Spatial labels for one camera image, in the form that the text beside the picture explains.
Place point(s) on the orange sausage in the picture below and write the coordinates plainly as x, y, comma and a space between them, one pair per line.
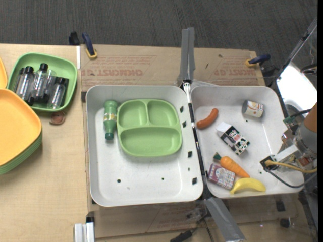
208, 120

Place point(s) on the purple packet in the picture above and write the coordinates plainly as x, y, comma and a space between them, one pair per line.
220, 176

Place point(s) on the green square plate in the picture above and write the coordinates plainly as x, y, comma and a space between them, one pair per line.
64, 67

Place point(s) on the thin black and white rod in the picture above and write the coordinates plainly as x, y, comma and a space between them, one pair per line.
194, 132

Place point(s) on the white plastic tray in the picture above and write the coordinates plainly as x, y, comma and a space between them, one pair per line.
268, 135
141, 183

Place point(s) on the yellow banana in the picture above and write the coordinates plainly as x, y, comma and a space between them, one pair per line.
248, 185

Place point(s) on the green bottle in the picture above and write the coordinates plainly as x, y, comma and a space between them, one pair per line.
110, 118

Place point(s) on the orange carrot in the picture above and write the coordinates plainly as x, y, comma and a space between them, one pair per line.
230, 166

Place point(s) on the brown cardboard board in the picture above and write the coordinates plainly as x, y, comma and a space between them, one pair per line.
151, 67

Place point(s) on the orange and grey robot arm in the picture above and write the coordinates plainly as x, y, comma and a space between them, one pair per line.
312, 121

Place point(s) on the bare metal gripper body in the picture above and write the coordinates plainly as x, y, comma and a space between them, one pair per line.
304, 160

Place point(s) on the black and white carton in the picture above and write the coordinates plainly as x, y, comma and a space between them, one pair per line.
236, 138

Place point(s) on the green divided plate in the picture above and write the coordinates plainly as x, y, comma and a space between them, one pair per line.
151, 137

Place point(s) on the yellow plate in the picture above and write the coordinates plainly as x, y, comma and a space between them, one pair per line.
17, 125
2, 74

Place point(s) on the clear plastic bottle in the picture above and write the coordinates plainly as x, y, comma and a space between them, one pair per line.
25, 83
56, 94
40, 81

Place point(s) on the brown biscuit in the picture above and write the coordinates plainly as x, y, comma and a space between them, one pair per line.
57, 118

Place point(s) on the small white can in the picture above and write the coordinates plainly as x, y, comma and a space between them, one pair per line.
253, 109

